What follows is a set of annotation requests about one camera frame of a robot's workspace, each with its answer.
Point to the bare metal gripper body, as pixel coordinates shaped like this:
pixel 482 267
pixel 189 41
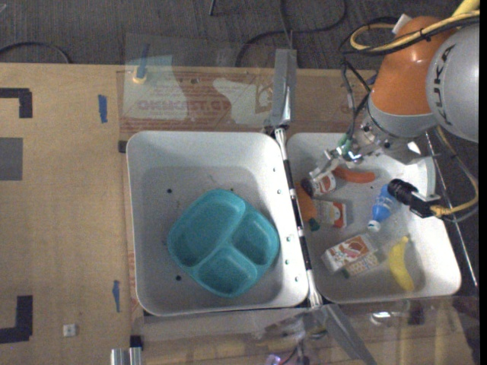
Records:
pixel 374 141

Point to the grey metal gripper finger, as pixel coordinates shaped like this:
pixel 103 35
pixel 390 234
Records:
pixel 316 173
pixel 329 164

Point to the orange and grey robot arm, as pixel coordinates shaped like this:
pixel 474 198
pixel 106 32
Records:
pixel 403 78

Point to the white orange bottle dark cap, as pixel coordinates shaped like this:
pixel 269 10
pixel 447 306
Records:
pixel 323 185

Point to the orange sausage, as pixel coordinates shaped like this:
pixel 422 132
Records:
pixel 357 176

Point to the orange carrot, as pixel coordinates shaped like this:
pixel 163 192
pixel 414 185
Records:
pixel 305 205

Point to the white and orange carton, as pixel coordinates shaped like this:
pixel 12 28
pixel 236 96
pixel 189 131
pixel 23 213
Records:
pixel 333 213

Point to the blue bottle white cap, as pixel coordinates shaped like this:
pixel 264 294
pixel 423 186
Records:
pixel 384 205

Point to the white and red carton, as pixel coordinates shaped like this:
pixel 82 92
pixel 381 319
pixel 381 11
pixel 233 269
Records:
pixel 348 251

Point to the beige patterned packet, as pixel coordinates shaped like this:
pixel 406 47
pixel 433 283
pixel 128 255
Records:
pixel 365 265

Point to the white plastic tray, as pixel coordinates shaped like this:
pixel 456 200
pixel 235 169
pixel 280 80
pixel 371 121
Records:
pixel 426 242
pixel 213 154

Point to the blue divided plate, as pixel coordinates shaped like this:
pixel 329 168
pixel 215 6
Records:
pixel 220 242

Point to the yellow banana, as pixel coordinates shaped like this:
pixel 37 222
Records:
pixel 400 264

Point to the brown cardboard board red print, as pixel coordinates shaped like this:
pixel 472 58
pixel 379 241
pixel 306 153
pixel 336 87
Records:
pixel 198 105

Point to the small white square block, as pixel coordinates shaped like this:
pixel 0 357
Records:
pixel 70 330

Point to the black cylinder on white bracket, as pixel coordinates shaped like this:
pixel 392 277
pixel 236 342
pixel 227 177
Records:
pixel 405 191

